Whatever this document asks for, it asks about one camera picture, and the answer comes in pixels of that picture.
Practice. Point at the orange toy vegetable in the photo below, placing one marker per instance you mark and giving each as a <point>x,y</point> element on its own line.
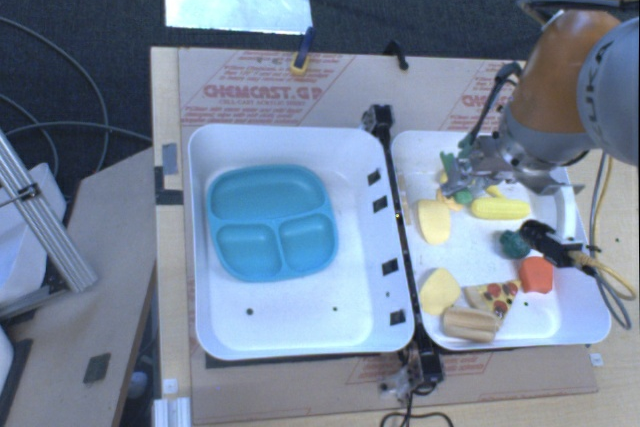
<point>536,275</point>

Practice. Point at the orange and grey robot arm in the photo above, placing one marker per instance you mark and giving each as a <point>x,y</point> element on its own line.
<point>555,80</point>

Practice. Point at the pizza slice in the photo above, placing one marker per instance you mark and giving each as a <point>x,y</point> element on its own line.
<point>492,296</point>

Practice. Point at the black cylinder on white bracket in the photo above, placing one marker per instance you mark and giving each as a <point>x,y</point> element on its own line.
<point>545,240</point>

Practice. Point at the brown cardboard board red print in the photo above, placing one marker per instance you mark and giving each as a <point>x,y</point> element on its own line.
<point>260,90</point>

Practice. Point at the green toy vegetable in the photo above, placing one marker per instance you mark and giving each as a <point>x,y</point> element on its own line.
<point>463,197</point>

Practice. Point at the thin black and white rod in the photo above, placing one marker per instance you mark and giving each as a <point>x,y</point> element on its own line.
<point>400,235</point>

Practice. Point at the small yellow toy piece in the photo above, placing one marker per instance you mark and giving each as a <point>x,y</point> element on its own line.
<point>447,202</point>

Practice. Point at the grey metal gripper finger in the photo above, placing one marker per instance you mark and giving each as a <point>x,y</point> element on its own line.
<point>459,168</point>
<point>452,186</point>

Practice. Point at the yellow rounded slice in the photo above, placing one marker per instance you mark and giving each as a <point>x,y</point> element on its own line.
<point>439,291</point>
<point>434,221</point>

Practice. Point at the blue divided plate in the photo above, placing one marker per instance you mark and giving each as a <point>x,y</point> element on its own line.
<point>270,220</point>

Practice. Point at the yellow corn cob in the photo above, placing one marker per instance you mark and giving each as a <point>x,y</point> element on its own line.
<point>500,209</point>

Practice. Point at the tan hot dog bun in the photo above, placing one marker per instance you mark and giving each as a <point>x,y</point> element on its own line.
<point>470,324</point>

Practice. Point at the dark green broccoli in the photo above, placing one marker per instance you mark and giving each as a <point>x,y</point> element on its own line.
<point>512,245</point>

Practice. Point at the white plastic tray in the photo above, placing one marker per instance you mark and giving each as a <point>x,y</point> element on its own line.
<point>500,255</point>
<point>300,315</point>

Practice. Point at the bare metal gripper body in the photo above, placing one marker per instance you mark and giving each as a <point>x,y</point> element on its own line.
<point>492,162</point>

